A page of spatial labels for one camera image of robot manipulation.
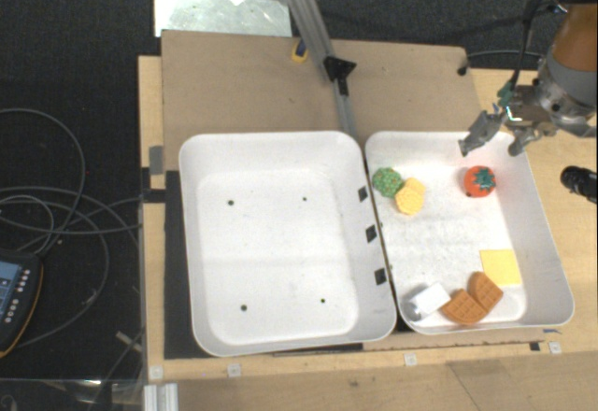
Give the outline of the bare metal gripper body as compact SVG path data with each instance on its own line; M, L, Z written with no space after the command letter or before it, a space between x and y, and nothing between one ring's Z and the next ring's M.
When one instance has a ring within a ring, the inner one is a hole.
M595 109L576 102L559 88L518 86L505 113L505 125L516 135L544 137L566 132L576 137L597 136L597 127L590 124Z

